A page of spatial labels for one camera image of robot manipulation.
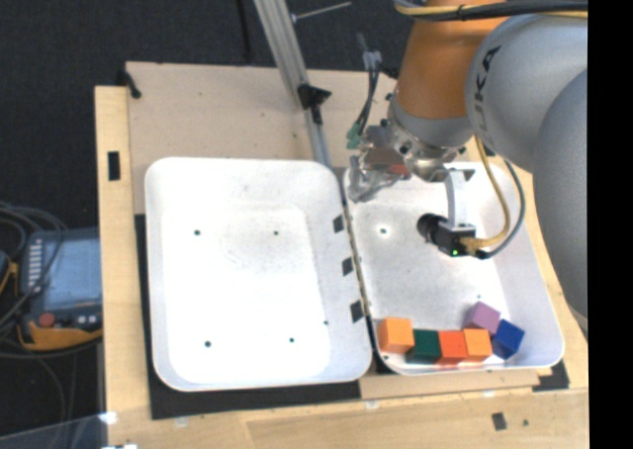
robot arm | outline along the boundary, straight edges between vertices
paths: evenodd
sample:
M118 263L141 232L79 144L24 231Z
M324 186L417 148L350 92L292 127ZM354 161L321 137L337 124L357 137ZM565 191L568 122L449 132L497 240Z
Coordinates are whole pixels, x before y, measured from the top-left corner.
M362 132L348 193L367 201L414 175L447 183L450 200L455 181L468 180L469 173L455 178L446 164L476 135L533 174L550 258L587 332L587 17L529 13L529 7L515 15L515 3L504 0L423 3L416 8L401 1L397 8L407 14L452 14L457 20L414 23L388 117ZM490 4L495 7L477 7ZM550 6L553 11L561 5ZM494 15L480 14L495 8ZM420 220L418 228L424 234L439 226L439 240L458 243L462 238L453 221L454 216L445 222Z

blue block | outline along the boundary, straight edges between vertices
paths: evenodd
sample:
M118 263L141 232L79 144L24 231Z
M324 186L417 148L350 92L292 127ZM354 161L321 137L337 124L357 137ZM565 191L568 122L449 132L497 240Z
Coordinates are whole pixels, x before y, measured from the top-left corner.
M518 351L523 340L523 331L504 318L499 321L497 333L492 339L493 353L502 359L507 359Z

red button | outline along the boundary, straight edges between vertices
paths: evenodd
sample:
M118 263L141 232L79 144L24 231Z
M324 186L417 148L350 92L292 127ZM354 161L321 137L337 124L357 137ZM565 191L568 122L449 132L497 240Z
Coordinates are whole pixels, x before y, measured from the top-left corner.
M55 324L55 316L50 312L40 315L40 327L52 327Z

dark green block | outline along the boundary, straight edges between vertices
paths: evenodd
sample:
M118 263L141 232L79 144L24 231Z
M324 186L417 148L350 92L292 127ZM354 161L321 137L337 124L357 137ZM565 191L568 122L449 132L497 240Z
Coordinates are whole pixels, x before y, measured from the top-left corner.
M405 354L408 363L432 364L442 357L439 334L434 329L414 329L415 347Z

wooden table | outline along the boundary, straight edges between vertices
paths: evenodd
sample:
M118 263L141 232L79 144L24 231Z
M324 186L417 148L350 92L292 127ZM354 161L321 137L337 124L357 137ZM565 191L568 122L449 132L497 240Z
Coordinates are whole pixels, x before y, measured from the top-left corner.
M526 225L565 337L569 387L533 390L552 370L400 377L373 369L361 400L152 420L141 322L134 215L143 213L147 166L168 155L311 158L303 114L276 69L131 62L142 93L95 89L109 443L138 447L588 447L588 345L565 304L535 217ZM323 106L332 163L350 155L341 136L366 98L363 73L310 71L332 91ZM372 122L385 116L394 81L381 78ZM502 420L505 427L496 426Z

